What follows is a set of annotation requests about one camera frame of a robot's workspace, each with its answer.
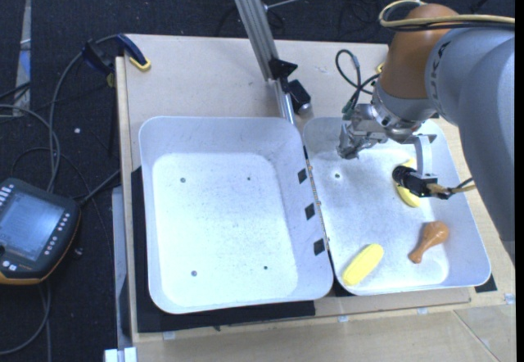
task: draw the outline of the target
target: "wire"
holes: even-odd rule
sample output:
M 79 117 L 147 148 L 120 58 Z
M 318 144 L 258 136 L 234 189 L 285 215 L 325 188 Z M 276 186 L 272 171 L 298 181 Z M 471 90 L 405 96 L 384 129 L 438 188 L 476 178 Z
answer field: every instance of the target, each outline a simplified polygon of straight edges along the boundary
M 55 182 L 56 174 L 58 173 L 58 166 L 60 165 L 60 157 L 61 157 L 61 154 L 60 154 L 60 142 L 58 141 L 58 137 L 56 136 L 56 134 L 52 130 L 52 126 L 48 122 L 46 122 L 41 115 L 38 115 L 34 111 L 26 109 L 25 107 L 12 106 L 10 104 L 0 104 L 0 109 L 2 109 L 2 108 L 18 110 L 18 111 L 23 111 L 24 113 L 28 113 L 28 114 L 32 115 L 34 118 L 38 119 L 49 130 L 49 136 L 51 138 L 51 147 L 53 147 L 53 142 L 54 142 L 54 145 L 56 145 L 56 156 L 55 156 L 54 150 L 51 151 L 51 161 L 53 163 L 53 167 L 52 167 L 52 172 L 51 172 L 51 178 L 50 178 L 49 184 L 47 186 L 47 191 L 50 192 L 52 190 L 52 185 Z
M 349 55 L 351 57 L 351 60 L 353 61 L 353 64 L 355 65 L 355 69 L 357 71 L 357 79 L 358 79 L 357 84 L 355 84 L 353 81 L 351 81 L 349 79 L 349 77 L 344 73 L 344 71 L 342 70 L 342 68 L 340 66 L 340 56 L 341 56 L 342 53 L 346 53 L 347 55 Z M 357 57 L 351 51 L 348 51 L 347 49 L 341 49 L 340 51 L 338 51 L 337 55 L 335 56 L 335 65 L 337 66 L 338 72 L 341 75 L 341 77 L 343 79 L 345 79 L 348 83 L 350 83 L 353 87 L 358 88 L 361 85 L 360 84 L 361 75 L 360 75 L 359 60 L 357 59 Z M 363 90 L 363 91 L 366 94 L 372 94 L 372 92 L 370 92 L 368 90 Z
M 420 7 L 427 5 L 420 0 L 399 0 L 385 6 L 378 15 L 379 23 L 382 27 L 393 30 L 426 30 L 426 29 L 444 29 L 457 27 L 474 27 L 487 25 L 515 26 L 515 19 L 504 16 L 489 16 L 476 14 L 458 14 L 452 16 L 428 17 L 428 18 L 411 18 L 403 20 L 388 20 L 391 13 L 400 7 L 415 5 Z
M 368 79 L 366 79 L 353 93 L 350 100 L 346 103 L 346 105 L 342 108 L 342 119 L 343 120 L 349 120 L 351 118 L 351 115 L 353 114 L 353 111 L 355 110 L 355 107 L 357 103 L 359 102 L 359 96 L 360 92 L 366 87 L 367 85 L 371 84 L 373 85 L 375 80 L 380 76 L 380 74 L 375 74 Z
M 105 42 L 107 40 L 112 40 L 113 38 L 115 38 L 117 36 L 117 34 L 112 34 L 111 36 L 106 36 L 105 38 L 100 38 L 98 39 L 95 43 L 102 43 L 102 42 Z M 54 148 L 53 148 L 53 145 L 52 145 L 52 127 L 53 127 L 53 124 L 54 124 L 54 117 L 55 117 L 55 105 L 56 105 L 56 99 L 58 98 L 58 93 L 60 92 L 60 89 L 61 89 L 61 86 L 63 85 L 64 83 L 64 80 L 66 79 L 66 76 L 67 74 L 70 72 L 71 68 L 73 68 L 73 66 L 75 65 L 75 63 L 82 57 L 82 52 L 80 52 L 78 55 L 76 55 L 76 57 L 74 57 L 71 62 L 69 63 L 69 65 L 65 68 L 64 72 L 62 73 L 60 79 L 58 80 L 58 83 L 56 84 L 56 87 L 55 87 L 55 92 L 52 96 L 52 102 L 51 102 L 51 109 L 49 111 L 49 153 L 51 154 L 51 170 L 52 170 L 52 174 L 54 174 L 54 176 L 52 177 L 51 181 L 50 181 L 50 189 L 52 190 L 52 187 L 55 183 L 55 177 L 56 177 L 56 173 L 58 172 L 58 163 L 55 163 L 55 161 L 53 160 L 53 153 L 54 153 Z M 60 154 L 58 154 L 57 156 L 57 160 L 60 160 Z
M 29 87 L 21 89 L 21 91 L 13 97 L 13 104 L 16 104 L 28 91 Z
M 464 180 L 463 182 L 461 182 L 461 184 L 457 185 L 457 187 L 454 188 L 454 189 L 457 189 L 457 188 L 463 188 L 463 187 L 466 186 L 467 184 L 470 184 L 472 181 L 473 181 L 473 177 L 470 177 L 469 179 L 466 179 L 466 180 Z
M 80 206 L 84 206 L 88 201 L 90 201 L 93 198 L 93 196 L 100 192 L 112 179 L 114 179 L 118 175 L 120 175 L 120 170 L 117 170 L 115 173 L 113 173 L 107 179 L 105 179 L 97 188 L 93 189 L 84 199 L 82 199 L 82 201 L 80 201 Z
M 29 154 L 31 154 L 33 152 L 48 151 L 48 150 L 49 150 L 49 148 L 45 148 L 45 147 L 35 147 L 35 148 L 30 148 L 30 149 L 25 150 L 24 152 L 22 152 L 17 158 L 15 158 L 15 160 L 11 164 L 11 175 L 13 175 L 15 173 L 16 165 L 20 162 L 20 160 L 22 158 L 24 158 L 24 156 L 27 156 L 27 155 L 29 155 Z M 98 205 L 94 201 L 94 196 L 95 196 L 95 194 L 99 193 L 102 190 L 102 188 L 104 188 L 106 186 L 108 180 L 113 179 L 115 177 L 116 173 L 119 173 L 120 171 L 118 170 L 109 179 L 107 179 L 104 182 L 102 182 L 102 186 L 96 187 L 95 188 L 96 192 L 93 192 L 92 190 L 90 190 L 89 184 L 88 184 L 86 178 L 84 177 L 84 175 L 82 174 L 80 169 L 75 164 L 73 164 L 73 161 L 70 158 L 68 158 L 67 156 L 65 156 L 64 154 L 61 154 L 61 157 L 65 161 L 67 161 L 67 163 L 73 168 L 74 171 L 76 171 L 76 174 L 80 177 L 80 179 L 84 183 L 84 186 L 85 186 L 86 190 L 88 191 L 88 193 L 87 193 L 87 195 L 81 195 L 80 196 L 82 198 L 82 201 L 79 203 L 79 205 L 80 206 L 86 206 L 89 201 L 93 202 L 93 205 L 95 207 L 95 211 L 97 212 L 97 215 L 98 215 L 98 220 L 100 222 L 100 225 L 102 226 L 102 231 L 104 232 L 104 235 L 106 236 L 106 244 L 107 244 L 107 247 L 108 247 L 108 250 L 109 250 L 109 254 L 110 254 L 111 258 L 112 258 L 112 249 L 111 249 L 111 241 L 109 239 L 109 234 L 107 232 L 106 225 L 104 224 L 104 220 L 102 218 L 102 214 L 100 213 L 100 210 L 98 209 Z
M 11 94 L 18 93 L 20 90 L 22 90 L 24 88 L 27 89 L 27 88 L 29 88 L 30 84 L 31 84 L 31 81 L 28 81 L 27 83 L 23 83 L 23 84 L 17 85 L 13 89 L 11 89 L 9 91 L 6 91 L 4 94 L 0 94 L 0 98 L 5 98 L 7 96 L 10 96 Z
M 43 311 L 43 319 L 40 322 L 40 325 L 38 326 L 36 332 L 34 332 L 33 336 L 31 336 L 28 340 L 26 340 L 22 344 L 16 347 L 13 347 L 11 349 L 7 349 L 6 351 L 0 351 L 0 356 L 11 355 L 13 353 L 16 353 L 17 351 L 21 351 L 22 349 L 27 347 L 29 344 L 34 342 L 34 340 L 40 335 L 43 329 L 46 326 L 48 326 L 47 322 L 49 320 L 49 312 L 51 311 L 51 285 L 48 280 L 45 283 L 47 286 L 47 300 L 42 291 L 42 286 L 40 284 L 38 285 L 38 292 L 40 293 L 40 298 L 42 299 L 42 305 L 43 305 L 44 311 Z

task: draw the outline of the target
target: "metal bracket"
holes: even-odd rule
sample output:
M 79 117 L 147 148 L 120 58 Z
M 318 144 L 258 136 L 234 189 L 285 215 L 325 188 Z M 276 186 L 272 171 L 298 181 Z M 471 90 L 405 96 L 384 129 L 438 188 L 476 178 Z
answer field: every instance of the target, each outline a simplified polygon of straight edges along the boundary
M 262 75 L 266 81 L 274 81 L 275 78 L 269 63 L 272 60 L 273 63 L 274 60 L 278 60 L 278 52 L 273 40 L 273 35 L 271 34 L 271 29 L 269 28 L 264 4 L 261 0 L 235 0 L 235 3 L 237 4 L 238 12 L 246 28 L 247 36 L 253 47 Z M 286 80 L 277 79 L 273 85 L 277 96 L 278 108 L 284 119 L 291 124 L 295 124 L 291 96 L 284 91 L 282 82 L 285 84 Z
M 431 153 L 431 143 L 435 141 L 436 135 L 413 135 L 404 143 L 412 143 L 417 153 L 417 173 L 421 176 L 431 176 L 433 166 L 433 155 Z
M 287 79 L 297 67 L 298 65 L 296 64 L 275 57 L 269 60 L 269 69 L 274 79 Z

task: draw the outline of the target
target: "plastic tray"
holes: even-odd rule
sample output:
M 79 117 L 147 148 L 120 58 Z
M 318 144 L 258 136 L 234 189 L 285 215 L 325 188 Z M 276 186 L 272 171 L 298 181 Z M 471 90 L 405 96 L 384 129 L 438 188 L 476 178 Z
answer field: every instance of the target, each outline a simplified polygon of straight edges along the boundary
M 298 130 L 159 116 L 139 134 L 152 300 L 185 314 L 324 296 L 332 268 Z
M 393 141 L 363 150 L 358 159 L 342 160 L 336 151 L 341 119 L 318 118 L 304 129 L 305 146 L 321 202 L 335 275 L 355 295 L 417 291 L 483 284 L 490 277 L 490 262 L 464 194 L 449 200 L 421 199 L 412 208 L 400 199 L 391 177 L 397 165 L 416 157 L 413 145 Z M 428 121 L 421 133 L 436 134 L 431 145 L 433 172 L 439 183 L 460 183 L 444 134 Z M 425 223 L 440 219 L 449 238 L 430 248 L 416 265 L 408 254 L 416 248 Z M 341 275 L 368 244 L 379 243 L 384 256 L 371 274 L 353 287 Z

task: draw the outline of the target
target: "black mat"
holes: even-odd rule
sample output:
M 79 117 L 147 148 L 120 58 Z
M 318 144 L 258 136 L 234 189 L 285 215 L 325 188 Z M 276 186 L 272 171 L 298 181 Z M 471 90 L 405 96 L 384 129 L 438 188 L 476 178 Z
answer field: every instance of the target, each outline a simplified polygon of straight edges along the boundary
M 279 1 L 264 0 L 267 4 Z M 306 0 L 275 7 L 278 16 L 272 14 L 270 19 L 275 38 L 389 43 L 393 34 L 377 27 L 376 14 L 392 1 Z M 468 13 L 479 0 L 424 1 L 444 3 Z M 232 5 L 233 0 L 33 0 L 32 107 L 47 116 L 46 104 L 61 72 L 90 38 L 119 32 L 212 36 Z M 514 16 L 515 0 L 489 0 L 479 12 Z M 232 14 L 220 35 L 245 37 L 245 31 Z M 104 48 L 114 51 L 111 43 Z M 204 57 L 201 62 L 206 66 Z M 56 131 L 63 153 L 93 188 L 119 165 L 118 156 L 109 157 L 107 151 L 114 91 L 104 85 L 100 74 L 83 66 L 71 71 L 59 97 L 62 101 L 56 109 Z M 11 164 L 26 148 L 47 145 L 45 130 L 33 120 L 8 125 L 0 126 L 0 144 L 9 145 L 0 149 L 2 163 Z M 48 178 L 48 164 L 47 156 L 39 154 L 35 152 L 22 160 L 16 175 L 42 186 Z M 0 165 L 1 177 L 8 175 L 9 165 Z M 85 192 L 82 179 L 67 163 L 56 189 L 71 196 Z M 111 192 L 102 193 L 97 202 L 104 228 L 90 205 L 83 215 L 84 256 L 63 265 L 53 278 L 51 331 L 55 361 L 100 360 L 105 349 L 116 346 L 111 248 L 107 245 L 111 241 Z M 38 325 L 40 315 L 34 289 L 4 292 L 0 319 L 17 323 L 2 323 L 0 348 L 24 341 Z M 45 340 L 39 337 L 28 349 L 6 360 L 41 360 L 44 352 Z
M 155 305 L 147 287 L 146 220 L 144 214 L 142 171 L 132 175 L 133 229 L 135 247 L 135 276 L 137 296 L 137 322 L 141 333 L 174 331 L 187 328 L 216 327 L 313 316 L 312 301 L 289 302 L 271 305 L 251 305 L 226 310 L 202 311 L 194 314 L 167 314 Z
M 0 95 L 16 84 L 25 0 L 0 1 Z

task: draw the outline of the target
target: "black floor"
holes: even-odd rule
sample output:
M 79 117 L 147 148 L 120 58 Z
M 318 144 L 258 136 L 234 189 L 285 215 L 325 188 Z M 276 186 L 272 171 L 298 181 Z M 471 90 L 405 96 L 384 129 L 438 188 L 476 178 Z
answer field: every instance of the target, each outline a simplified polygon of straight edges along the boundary
M 264 0 L 267 4 L 279 1 Z M 377 15 L 392 1 L 300 1 L 274 8 L 269 19 L 275 38 L 389 43 L 393 34 L 378 26 Z M 481 0 L 423 1 L 469 13 Z M 245 37 L 235 13 L 223 20 L 231 6 L 233 0 L 33 0 L 33 111 L 48 118 L 58 79 L 89 39 L 120 32 Z M 478 12 L 514 17 L 515 0 L 487 0 Z M 118 52 L 112 43 L 103 47 L 111 55 Z M 206 59 L 201 60 L 205 66 Z M 58 98 L 55 129 L 64 158 L 55 191 L 82 197 L 119 168 L 118 139 L 111 138 L 115 93 L 102 74 L 77 65 L 64 80 Z M 2 119 L 0 179 L 11 175 L 16 161 L 12 172 L 16 177 L 45 187 L 50 176 L 47 146 L 47 130 L 37 120 Z M 105 349 L 116 347 L 111 190 L 100 192 L 95 199 L 83 211 L 76 245 L 83 250 L 82 256 L 68 258 L 51 279 L 49 332 L 55 361 L 99 361 Z M 42 317 L 36 287 L 0 287 L 0 352 L 30 338 Z M 44 330 L 25 349 L 0 356 L 0 360 L 46 360 L 46 355 Z

